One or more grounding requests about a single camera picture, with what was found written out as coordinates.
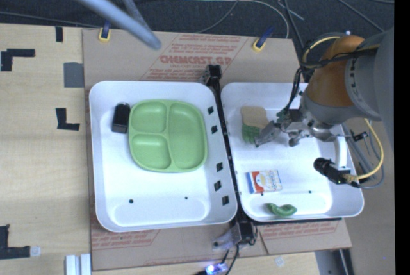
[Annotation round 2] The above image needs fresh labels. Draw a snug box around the green pepper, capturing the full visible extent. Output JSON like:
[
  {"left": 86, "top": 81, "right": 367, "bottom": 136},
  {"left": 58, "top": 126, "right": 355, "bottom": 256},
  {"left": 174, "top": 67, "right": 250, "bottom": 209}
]
[{"left": 265, "top": 202, "right": 299, "bottom": 218}]

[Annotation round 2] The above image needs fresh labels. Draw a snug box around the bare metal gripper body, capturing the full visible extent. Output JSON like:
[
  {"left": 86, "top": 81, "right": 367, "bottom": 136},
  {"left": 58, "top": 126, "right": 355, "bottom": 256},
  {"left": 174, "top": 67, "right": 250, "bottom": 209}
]
[{"left": 274, "top": 109, "right": 339, "bottom": 143}]

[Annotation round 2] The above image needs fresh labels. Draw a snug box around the thin black rod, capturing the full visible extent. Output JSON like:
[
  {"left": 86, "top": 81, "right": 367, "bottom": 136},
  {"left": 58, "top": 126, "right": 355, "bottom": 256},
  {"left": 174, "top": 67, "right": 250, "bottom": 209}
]
[{"left": 211, "top": 83, "right": 245, "bottom": 224}]

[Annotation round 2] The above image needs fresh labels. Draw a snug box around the white red blue carton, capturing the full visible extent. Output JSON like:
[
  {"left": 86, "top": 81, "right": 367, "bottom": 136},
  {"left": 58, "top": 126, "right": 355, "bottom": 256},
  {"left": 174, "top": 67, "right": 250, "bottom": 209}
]
[{"left": 245, "top": 169, "right": 284, "bottom": 195}]

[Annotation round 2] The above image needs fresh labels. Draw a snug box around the green broccoli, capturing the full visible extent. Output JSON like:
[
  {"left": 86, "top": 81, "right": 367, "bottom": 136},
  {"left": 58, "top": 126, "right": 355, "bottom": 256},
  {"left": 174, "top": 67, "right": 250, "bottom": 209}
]
[{"left": 241, "top": 123, "right": 262, "bottom": 144}]

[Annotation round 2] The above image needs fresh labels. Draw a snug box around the beige bread slice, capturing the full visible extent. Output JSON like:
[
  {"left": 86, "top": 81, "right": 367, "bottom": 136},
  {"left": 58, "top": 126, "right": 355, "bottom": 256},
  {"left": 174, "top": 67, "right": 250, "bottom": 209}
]
[{"left": 240, "top": 105, "right": 267, "bottom": 129}]

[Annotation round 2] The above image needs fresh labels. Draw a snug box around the black block with thin wires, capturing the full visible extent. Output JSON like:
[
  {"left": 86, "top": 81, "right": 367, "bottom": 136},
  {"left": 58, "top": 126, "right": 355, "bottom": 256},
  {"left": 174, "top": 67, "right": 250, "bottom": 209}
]
[
  {"left": 199, "top": 63, "right": 224, "bottom": 87},
  {"left": 229, "top": 221, "right": 258, "bottom": 245}
]

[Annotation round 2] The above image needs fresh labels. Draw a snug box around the black cylinder on white bracket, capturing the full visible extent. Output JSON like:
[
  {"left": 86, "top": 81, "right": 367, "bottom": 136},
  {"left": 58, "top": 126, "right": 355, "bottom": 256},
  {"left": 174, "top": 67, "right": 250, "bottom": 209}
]
[{"left": 313, "top": 135, "right": 351, "bottom": 185}]

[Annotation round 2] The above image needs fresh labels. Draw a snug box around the small black can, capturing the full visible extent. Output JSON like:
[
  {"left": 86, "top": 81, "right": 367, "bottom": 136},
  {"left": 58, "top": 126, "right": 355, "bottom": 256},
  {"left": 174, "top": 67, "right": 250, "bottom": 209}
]
[{"left": 111, "top": 101, "right": 131, "bottom": 135}]

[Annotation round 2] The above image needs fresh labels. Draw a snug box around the white plastic tray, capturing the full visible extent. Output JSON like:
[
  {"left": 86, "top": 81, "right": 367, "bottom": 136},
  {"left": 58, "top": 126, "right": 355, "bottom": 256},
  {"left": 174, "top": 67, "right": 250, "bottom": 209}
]
[
  {"left": 220, "top": 81, "right": 365, "bottom": 222},
  {"left": 88, "top": 80, "right": 239, "bottom": 233}
]

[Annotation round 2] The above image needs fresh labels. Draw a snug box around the brown cardboard board red print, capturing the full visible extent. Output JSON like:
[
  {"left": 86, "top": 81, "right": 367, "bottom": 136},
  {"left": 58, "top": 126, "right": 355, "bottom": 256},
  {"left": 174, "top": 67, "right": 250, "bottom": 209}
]
[{"left": 81, "top": 28, "right": 353, "bottom": 272}]

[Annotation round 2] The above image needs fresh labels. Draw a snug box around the green divided plate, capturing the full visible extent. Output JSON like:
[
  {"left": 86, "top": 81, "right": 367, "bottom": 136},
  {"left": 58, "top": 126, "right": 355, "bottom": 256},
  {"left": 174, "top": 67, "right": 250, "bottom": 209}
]
[{"left": 127, "top": 99, "right": 209, "bottom": 173}]

